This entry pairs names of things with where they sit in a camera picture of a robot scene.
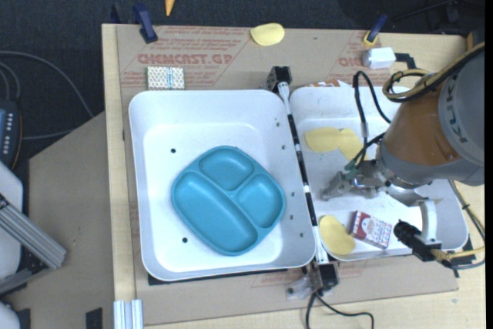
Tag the thin black and white rod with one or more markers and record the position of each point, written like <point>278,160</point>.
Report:
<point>296,138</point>

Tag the orange carrot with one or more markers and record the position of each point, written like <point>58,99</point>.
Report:
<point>170,0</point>

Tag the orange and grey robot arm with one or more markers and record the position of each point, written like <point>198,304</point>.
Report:
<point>423,131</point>

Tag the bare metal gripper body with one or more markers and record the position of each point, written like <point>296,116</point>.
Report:
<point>366,179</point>

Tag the brown cardboard board red print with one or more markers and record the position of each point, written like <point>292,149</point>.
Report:
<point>231,300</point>

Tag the red and white carton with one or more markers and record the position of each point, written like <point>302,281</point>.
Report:
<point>371,229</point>

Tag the small white box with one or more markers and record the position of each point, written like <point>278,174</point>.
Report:
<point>379,58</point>

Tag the white patterned packet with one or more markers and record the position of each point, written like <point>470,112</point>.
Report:
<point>165,78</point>

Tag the black cylinder on white bracket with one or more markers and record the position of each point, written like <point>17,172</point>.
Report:
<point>418,239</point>

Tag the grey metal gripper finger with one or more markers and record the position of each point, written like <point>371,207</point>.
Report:
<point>341,177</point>
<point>331,192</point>

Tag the blue divided plate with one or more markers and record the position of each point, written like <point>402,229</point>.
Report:
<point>215,200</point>

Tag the yellow crisp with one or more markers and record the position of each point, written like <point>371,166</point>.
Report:
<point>335,237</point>
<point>351,146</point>
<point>321,140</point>
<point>267,34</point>

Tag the white plastic tray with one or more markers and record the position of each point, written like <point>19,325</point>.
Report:
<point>331,104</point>
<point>215,119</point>

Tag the orange and white packet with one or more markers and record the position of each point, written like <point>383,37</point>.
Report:
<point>323,83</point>

